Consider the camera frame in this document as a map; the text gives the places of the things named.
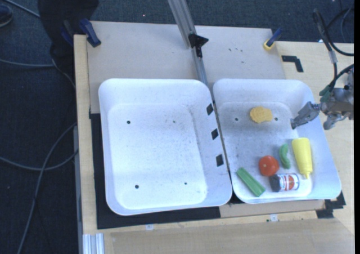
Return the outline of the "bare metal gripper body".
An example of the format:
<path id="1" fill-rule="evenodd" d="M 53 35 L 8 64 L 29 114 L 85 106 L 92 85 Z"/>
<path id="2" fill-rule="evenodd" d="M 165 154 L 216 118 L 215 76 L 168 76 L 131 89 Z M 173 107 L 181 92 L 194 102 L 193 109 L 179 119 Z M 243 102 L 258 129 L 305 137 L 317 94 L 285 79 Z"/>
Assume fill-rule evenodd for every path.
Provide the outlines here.
<path id="1" fill-rule="evenodd" d="M 337 81 L 346 75 L 342 87 L 336 87 Z M 338 116 L 340 119 L 353 119 L 354 110 L 354 69 L 345 68 L 333 78 L 333 80 L 319 92 L 320 109 L 325 115 Z"/>

